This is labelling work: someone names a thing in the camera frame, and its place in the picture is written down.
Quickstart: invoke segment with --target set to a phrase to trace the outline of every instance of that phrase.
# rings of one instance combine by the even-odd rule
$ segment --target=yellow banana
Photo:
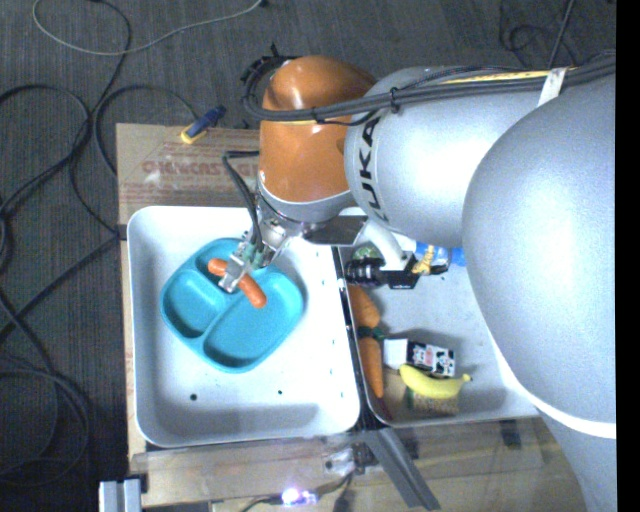
[[[434,400],[455,398],[462,386],[471,380],[471,376],[466,373],[455,379],[431,377],[409,364],[400,366],[400,377],[411,391]]]

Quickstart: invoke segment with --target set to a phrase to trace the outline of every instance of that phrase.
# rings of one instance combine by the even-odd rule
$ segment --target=dark floor
[[[254,3],[0,3],[2,511],[96,510],[98,482],[127,472],[115,123],[187,125],[189,108],[223,104],[220,126],[257,128],[240,76],[272,43],[380,78],[581,64],[616,46],[605,0],[269,0],[145,46]]]

